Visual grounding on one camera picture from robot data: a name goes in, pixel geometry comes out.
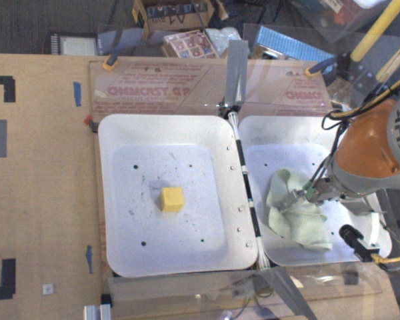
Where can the pale green cloth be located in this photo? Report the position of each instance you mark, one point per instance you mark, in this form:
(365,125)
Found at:
(300,225)

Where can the white plastic tray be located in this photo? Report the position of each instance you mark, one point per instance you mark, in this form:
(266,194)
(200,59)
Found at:
(173,238)
(286,135)

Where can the brown cardboard board red print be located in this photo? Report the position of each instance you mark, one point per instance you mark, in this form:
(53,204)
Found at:
(160,88)

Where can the black cylinder on white bracket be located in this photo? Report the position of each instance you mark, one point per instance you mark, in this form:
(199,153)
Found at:
(353,237)

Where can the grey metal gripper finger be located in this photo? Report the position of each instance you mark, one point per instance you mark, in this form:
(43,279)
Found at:
(290,200)

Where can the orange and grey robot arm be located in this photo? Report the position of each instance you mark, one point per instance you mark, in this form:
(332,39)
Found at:
(366,152)

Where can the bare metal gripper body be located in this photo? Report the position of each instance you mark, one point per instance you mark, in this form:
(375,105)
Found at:
(321,191)

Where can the yellow cube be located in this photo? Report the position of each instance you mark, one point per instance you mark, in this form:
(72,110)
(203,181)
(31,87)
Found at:
(171,199)

